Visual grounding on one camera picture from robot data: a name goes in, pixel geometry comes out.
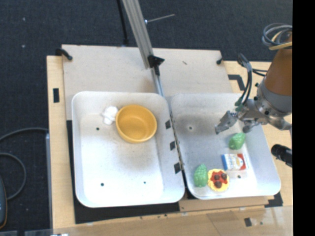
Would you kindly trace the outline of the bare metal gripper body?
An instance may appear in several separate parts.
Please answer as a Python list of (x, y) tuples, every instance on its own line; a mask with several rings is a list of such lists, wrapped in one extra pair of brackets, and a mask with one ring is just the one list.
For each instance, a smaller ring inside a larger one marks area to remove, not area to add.
[(278, 130), (290, 130), (292, 124), (284, 117), (292, 112), (290, 96), (275, 94), (272, 92), (258, 92), (254, 99), (246, 102), (238, 112), (238, 119), (242, 122), (255, 120), (259, 125), (271, 125)]

